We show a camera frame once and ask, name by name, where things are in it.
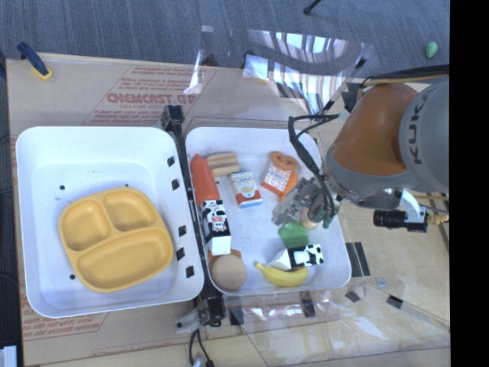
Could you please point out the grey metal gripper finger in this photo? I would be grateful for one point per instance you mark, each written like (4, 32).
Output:
(284, 214)

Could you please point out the black cylinder on white bracket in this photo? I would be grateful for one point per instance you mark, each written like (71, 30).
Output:
(397, 218)

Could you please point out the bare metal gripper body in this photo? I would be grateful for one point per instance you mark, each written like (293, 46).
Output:
(303, 193)

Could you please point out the green leafy toy vegetable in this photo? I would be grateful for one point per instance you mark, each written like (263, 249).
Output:
(294, 235)

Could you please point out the small green lump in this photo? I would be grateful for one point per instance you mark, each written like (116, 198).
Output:
(431, 50)

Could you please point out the small beige biscuit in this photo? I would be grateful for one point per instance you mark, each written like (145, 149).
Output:
(308, 224)

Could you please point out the short cow print carton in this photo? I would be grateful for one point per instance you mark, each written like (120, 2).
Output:
(305, 256)

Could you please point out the tall cow print carton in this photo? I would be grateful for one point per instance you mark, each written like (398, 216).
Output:
(216, 224)

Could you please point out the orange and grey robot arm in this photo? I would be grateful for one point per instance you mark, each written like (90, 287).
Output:
(376, 136)

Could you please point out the yellow divided plate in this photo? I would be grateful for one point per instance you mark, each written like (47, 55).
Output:
(114, 243)

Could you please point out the white carton with orange print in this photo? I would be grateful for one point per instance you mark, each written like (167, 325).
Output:
(245, 189)

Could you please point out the orange pretzel packet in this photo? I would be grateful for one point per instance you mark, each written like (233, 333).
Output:
(278, 176)

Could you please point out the brown cardboard board red print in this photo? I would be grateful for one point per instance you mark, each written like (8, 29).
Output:
(114, 90)

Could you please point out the yellow banana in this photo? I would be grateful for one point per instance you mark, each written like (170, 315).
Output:
(284, 277)

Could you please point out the white plastic tray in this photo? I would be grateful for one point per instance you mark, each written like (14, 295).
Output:
(260, 224)
(95, 151)

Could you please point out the tan hot dog bun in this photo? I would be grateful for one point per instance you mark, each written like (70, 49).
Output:
(223, 163)

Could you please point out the round brown bread bun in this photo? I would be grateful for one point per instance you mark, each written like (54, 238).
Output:
(228, 273)

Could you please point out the orange-red ketchup bottle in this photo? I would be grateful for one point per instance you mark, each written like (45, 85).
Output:
(204, 182)

